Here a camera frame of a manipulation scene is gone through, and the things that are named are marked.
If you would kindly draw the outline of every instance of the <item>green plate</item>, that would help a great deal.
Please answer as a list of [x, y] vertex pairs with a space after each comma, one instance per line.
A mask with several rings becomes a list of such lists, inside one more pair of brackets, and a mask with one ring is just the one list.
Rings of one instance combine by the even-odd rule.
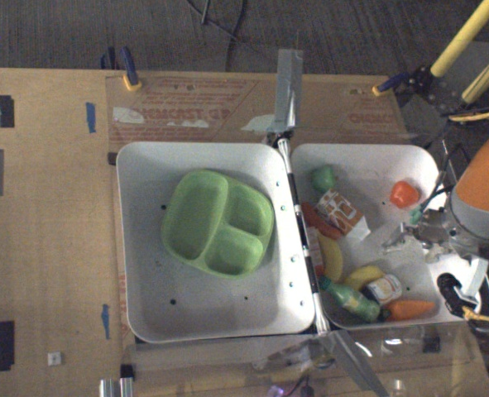
[[168, 204], [161, 236], [184, 263], [225, 278], [242, 278], [261, 264], [274, 226], [270, 200], [212, 170], [187, 174]]

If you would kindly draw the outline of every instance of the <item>orange carrot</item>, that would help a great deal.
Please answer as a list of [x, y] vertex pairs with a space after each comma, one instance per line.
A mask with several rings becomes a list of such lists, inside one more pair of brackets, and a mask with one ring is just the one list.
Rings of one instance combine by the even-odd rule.
[[386, 321], [407, 321], [425, 314], [435, 307], [432, 301], [424, 300], [395, 300], [384, 306], [391, 312]]
[[339, 229], [329, 225], [319, 216], [312, 204], [303, 202], [301, 204], [301, 210], [303, 211], [304, 220], [309, 227], [317, 228], [322, 235], [333, 240], [338, 240], [342, 236], [342, 232]]

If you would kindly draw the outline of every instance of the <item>yellow pole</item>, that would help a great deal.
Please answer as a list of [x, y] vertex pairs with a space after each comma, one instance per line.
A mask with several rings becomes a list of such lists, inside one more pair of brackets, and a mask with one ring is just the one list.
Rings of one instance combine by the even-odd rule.
[[430, 68], [431, 74], [436, 78], [444, 76], [488, 21], [489, 0], [483, 0], [458, 34], [450, 41], [441, 56], [434, 62]]
[[483, 93], [489, 88], [489, 64], [487, 67], [472, 81], [461, 98], [466, 104], [472, 104], [478, 100]]

